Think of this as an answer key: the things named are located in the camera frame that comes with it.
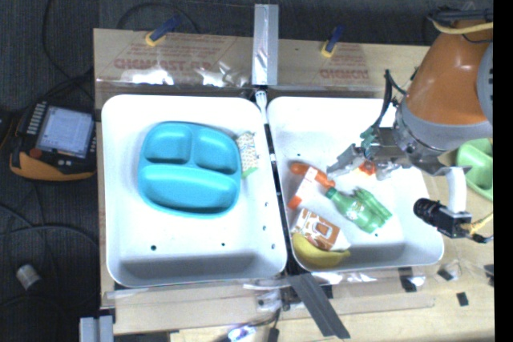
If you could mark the green plastic bottle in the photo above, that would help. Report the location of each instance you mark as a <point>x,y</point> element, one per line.
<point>360,210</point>

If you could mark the orange carrot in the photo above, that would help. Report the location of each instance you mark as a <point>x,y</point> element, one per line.
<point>298,168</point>

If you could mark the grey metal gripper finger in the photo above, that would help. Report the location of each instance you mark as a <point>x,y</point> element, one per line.
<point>386,172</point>
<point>342,162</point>

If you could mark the orange and white carton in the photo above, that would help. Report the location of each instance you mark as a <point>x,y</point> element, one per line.
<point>318,230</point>

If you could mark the green divided plate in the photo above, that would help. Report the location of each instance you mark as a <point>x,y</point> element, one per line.
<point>477,164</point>

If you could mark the white and green packet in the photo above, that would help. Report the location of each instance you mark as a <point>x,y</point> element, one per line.
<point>248,156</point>

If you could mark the small silver can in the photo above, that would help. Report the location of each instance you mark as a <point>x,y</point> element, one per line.
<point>28,276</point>

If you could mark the yellow banana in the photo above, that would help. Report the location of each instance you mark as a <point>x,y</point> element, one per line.
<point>316,258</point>

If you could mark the blue divided plate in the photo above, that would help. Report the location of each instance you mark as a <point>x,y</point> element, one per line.
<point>188,172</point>

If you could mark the black cylinder on white bracket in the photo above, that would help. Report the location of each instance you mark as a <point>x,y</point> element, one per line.
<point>443,214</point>

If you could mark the small orange block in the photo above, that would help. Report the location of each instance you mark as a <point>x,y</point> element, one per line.
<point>366,167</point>

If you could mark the brown cardboard board red print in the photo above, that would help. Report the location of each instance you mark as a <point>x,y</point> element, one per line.
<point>192,56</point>

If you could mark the white plastic tray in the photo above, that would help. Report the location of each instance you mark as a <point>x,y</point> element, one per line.
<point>320,124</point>
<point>192,252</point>

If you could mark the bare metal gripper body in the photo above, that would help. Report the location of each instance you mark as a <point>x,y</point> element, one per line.
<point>394,144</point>

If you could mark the white and orange packet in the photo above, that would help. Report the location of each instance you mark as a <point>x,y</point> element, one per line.
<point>306,188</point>

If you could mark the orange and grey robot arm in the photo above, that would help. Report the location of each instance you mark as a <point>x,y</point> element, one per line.
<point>445,92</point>

